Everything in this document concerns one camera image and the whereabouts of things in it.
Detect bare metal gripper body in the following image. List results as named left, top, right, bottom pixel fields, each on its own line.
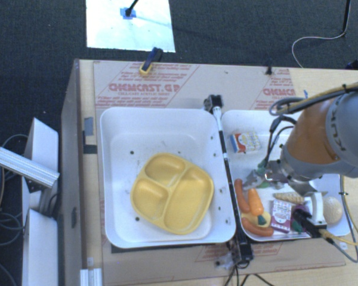
left=264, top=159, right=296, bottom=190

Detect beige ice cream cone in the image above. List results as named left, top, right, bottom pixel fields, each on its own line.
left=273, top=191, right=305, bottom=205

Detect white plastic tray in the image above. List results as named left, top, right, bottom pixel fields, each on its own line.
left=100, top=106, right=237, bottom=249
left=221, top=109, right=354, bottom=243

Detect orange sausage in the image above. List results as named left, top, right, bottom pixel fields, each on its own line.
left=241, top=217, right=274, bottom=237
left=234, top=179, right=251, bottom=213

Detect orange carrot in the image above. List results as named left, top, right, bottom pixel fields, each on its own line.
left=247, top=188, right=267, bottom=226

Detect purple grapes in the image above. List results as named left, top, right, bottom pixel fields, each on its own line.
left=290, top=206, right=310, bottom=234

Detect white blue red carton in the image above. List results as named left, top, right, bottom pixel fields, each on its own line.
left=229, top=131, right=262, bottom=154

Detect yellow banana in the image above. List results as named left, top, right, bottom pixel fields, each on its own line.
left=241, top=210, right=271, bottom=229

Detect thin black and white rod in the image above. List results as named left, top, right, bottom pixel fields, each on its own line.
left=212, top=105, right=248, bottom=245

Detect beige round bread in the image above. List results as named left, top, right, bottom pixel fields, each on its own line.
left=322, top=195, right=344, bottom=225

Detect yellow divided plate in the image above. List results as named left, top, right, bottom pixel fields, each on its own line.
left=129, top=153, right=215, bottom=235

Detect brown cardboard board red print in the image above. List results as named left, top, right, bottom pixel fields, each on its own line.
left=92, top=60, right=347, bottom=276

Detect black cylinder on white bracket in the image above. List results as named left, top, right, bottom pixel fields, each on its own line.
left=291, top=191, right=329, bottom=238

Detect black block with thin wires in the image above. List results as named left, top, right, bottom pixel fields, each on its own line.
left=203, top=94, right=224, bottom=113
left=231, top=234, right=254, bottom=268

